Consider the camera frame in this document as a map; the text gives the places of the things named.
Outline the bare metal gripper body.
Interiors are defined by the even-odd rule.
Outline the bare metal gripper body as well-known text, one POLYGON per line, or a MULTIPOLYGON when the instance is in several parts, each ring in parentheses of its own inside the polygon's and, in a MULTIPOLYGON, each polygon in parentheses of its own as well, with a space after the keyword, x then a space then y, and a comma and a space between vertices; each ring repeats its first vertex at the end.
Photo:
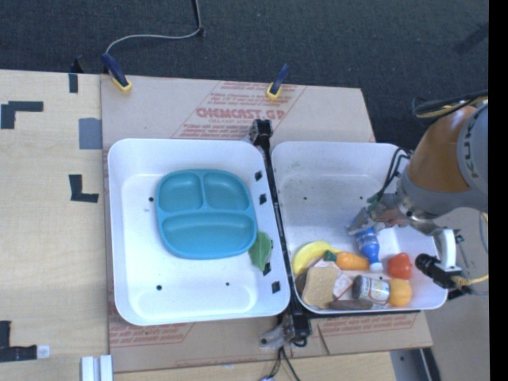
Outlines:
POLYGON ((373 222, 392 221, 391 228, 410 226, 424 235, 433 235, 439 230, 434 221, 436 217, 415 206, 407 196, 398 193, 383 194, 371 205, 373 222))

